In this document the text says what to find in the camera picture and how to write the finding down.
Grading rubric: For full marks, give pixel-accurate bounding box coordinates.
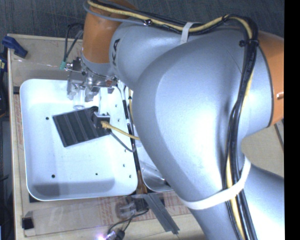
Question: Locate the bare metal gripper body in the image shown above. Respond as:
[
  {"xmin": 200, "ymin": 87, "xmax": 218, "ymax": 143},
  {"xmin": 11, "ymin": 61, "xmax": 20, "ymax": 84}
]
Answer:
[{"xmin": 64, "ymin": 56, "xmax": 118, "ymax": 91}]

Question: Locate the clear plastic bottle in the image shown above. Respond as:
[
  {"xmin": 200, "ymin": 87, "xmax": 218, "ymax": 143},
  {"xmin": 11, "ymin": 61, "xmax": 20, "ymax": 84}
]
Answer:
[{"xmin": 72, "ymin": 91, "xmax": 87, "ymax": 111}]

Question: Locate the thin black and white rod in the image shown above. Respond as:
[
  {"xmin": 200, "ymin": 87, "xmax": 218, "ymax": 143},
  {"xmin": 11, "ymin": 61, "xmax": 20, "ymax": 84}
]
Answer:
[{"xmin": 117, "ymin": 80, "xmax": 148, "ymax": 195}]

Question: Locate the white plastic tray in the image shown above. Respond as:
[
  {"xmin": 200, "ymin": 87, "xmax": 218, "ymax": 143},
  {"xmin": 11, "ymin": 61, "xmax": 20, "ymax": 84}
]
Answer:
[{"xmin": 19, "ymin": 78, "xmax": 139, "ymax": 202}]

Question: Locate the black cylinder on white bracket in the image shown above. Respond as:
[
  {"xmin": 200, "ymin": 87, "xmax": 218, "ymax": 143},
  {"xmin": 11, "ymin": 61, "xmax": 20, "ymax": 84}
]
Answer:
[{"xmin": 51, "ymin": 87, "xmax": 112, "ymax": 149}]

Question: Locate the black block with thin wires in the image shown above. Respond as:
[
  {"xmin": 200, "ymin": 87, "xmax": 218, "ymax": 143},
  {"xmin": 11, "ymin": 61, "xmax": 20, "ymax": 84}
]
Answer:
[{"xmin": 133, "ymin": 196, "xmax": 148, "ymax": 212}]

